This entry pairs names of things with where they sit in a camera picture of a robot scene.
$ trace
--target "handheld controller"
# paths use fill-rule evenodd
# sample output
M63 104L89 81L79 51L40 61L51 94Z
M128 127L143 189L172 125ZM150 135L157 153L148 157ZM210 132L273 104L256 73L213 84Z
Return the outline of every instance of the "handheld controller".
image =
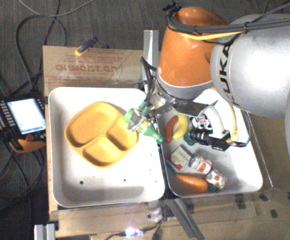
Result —
M0 133L11 148L29 153L46 145L44 101L34 93L0 97Z

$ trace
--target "cardboard box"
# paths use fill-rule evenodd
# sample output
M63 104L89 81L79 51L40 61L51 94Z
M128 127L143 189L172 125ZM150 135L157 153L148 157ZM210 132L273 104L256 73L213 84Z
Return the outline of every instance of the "cardboard box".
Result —
M45 96L57 87L133 88L142 82L142 50L43 46Z

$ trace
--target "gray floor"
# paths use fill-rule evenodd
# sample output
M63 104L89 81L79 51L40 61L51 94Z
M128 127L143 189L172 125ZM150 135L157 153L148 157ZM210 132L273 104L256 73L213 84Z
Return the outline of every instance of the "gray floor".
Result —
M54 15L58 0L23 0L29 7L44 15ZM61 0L59 14L70 12L89 0ZM99 39L99 47L112 49L142 50L143 30L159 30L159 44L166 28L163 8L173 0L95 0L66 16L57 17L66 29L65 37L55 23L48 38L48 45L77 47L93 36ZM201 6L214 11L229 22L249 14L260 14L266 0L174 0L182 6ZM269 0L267 11L290 0ZM290 13L287 8L283 13ZM42 45L45 42L52 20L35 15L18 0L0 0L0 82L6 94L11 94L27 81L27 74L16 49L16 30L19 29L19 44L28 65L30 75L40 70ZM37 89L43 93L42 77ZM26 93L26 85L18 93ZM0 170L9 157L0 141ZM32 154L16 157L28 181L32 182L39 165ZM24 189L24 182L14 161L5 176L0 179L0 191L9 195ZM31 193L32 224L48 222L47 177ZM6 200L0 198L0 209ZM0 240L22 240L28 236L29 206L27 198L0 212Z

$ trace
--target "yellow divided plate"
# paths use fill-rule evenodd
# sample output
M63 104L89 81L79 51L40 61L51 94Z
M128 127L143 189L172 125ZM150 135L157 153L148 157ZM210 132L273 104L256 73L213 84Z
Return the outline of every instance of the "yellow divided plate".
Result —
M123 115L111 104L98 101L77 113L65 127L65 139L83 158L107 168L123 158L137 142Z

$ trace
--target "light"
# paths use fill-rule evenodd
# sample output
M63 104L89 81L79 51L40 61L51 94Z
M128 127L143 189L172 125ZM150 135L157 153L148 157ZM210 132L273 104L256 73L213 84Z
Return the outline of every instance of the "light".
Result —
M144 232L142 230L129 227L126 229L125 234L127 238L133 238L133 237L142 237L144 235Z

